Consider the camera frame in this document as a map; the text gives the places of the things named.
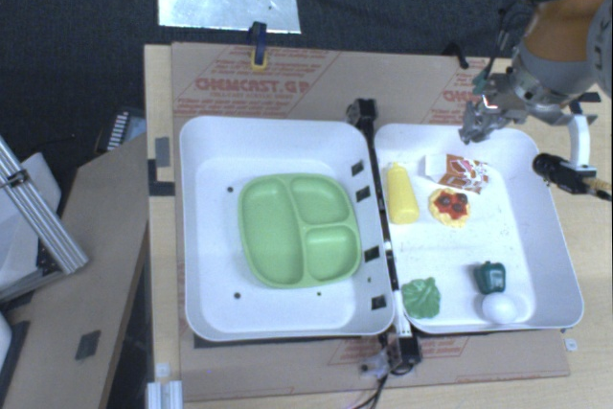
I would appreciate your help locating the yellow squeeze bottle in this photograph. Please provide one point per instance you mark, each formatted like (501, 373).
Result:
(401, 196)

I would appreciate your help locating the green lettuce leaf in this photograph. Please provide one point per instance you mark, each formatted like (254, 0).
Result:
(421, 299)

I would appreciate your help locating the yellow and red pizza slice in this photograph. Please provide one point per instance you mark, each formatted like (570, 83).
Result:
(449, 207)

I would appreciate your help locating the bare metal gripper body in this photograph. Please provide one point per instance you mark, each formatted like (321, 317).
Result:
(510, 98)

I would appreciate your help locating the thin black and white rod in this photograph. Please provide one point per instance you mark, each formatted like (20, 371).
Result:
(383, 215)

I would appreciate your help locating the green divided plate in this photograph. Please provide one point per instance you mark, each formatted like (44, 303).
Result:
(273, 230)

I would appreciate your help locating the red and white carton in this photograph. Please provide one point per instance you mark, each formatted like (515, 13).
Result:
(462, 172)

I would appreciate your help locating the white egg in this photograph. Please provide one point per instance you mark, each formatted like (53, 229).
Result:
(499, 309)

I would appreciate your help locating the black cylinder on white bracket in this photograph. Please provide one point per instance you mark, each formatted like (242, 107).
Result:
(565, 174)

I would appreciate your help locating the dark green bell pepper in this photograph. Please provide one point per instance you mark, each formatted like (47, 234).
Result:
(491, 279)

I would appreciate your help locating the brown cardboard board red print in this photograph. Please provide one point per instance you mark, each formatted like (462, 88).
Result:
(306, 81)

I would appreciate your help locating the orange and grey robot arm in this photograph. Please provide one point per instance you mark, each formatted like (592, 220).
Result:
(560, 19)

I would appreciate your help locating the white plastic tray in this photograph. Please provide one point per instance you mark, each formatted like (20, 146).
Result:
(215, 225)
(479, 249)

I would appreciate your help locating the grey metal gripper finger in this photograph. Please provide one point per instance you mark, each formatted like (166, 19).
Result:
(488, 125)
(467, 125)

